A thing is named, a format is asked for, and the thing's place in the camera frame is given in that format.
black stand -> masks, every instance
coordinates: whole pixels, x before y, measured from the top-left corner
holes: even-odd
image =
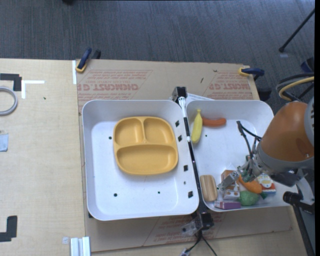
[[[296,29],[296,31],[294,31],[294,33],[292,34],[292,36],[290,36],[290,38],[284,43],[283,46],[281,46],[279,48],[279,52],[283,53],[285,50],[285,47],[290,43],[290,41],[295,37],[295,35],[299,32],[299,30],[307,23],[307,21],[311,18],[311,16],[315,13],[316,8],[314,8],[310,14],[308,15],[308,17],[306,17],[306,19],[301,23],[301,25]]]

divided plate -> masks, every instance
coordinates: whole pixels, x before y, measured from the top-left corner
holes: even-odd
[[[121,119],[113,129],[113,148],[118,166],[127,174],[163,174],[178,162],[174,131],[166,120],[158,117]]]

yellow cable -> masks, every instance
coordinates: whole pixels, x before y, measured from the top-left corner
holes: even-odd
[[[315,80],[315,77],[312,76],[312,77],[304,78],[304,79],[301,79],[299,81],[295,81],[293,83],[290,83],[290,84],[286,85],[285,87],[283,87],[279,91],[279,96],[284,100],[291,101],[291,99],[289,97],[286,97],[286,96],[283,95],[284,91],[286,91],[287,89],[292,88],[294,86],[298,86],[298,85],[301,85],[301,84],[304,84],[304,83],[307,83],[307,82],[311,82],[311,81],[314,81],[314,80]]]

banana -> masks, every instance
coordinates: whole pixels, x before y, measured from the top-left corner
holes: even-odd
[[[201,137],[201,132],[202,132],[202,117],[200,114],[201,109],[197,109],[197,114],[195,116],[194,122],[193,122],[193,129],[191,133],[191,141],[193,143],[198,143]]]

metal ring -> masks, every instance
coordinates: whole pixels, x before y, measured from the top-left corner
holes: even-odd
[[[0,92],[9,93],[14,98],[14,103],[13,103],[12,107],[10,107],[8,110],[0,111],[0,116],[6,116],[6,115],[11,114],[16,109],[16,107],[18,105],[18,98],[17,98],[17,95],[15,94],[15,92],[7,87],[0,86]]]

